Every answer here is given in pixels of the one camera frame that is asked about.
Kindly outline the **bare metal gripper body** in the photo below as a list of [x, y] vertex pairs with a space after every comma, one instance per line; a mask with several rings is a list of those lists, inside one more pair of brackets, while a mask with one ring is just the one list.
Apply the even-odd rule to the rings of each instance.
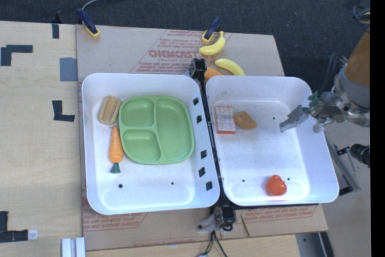
[[316, 98], [309, 103], [309, 108], [310, 115], [322, 125], [349, 121], [364, 128], [370, 127], [369, 110], [351, 101]]

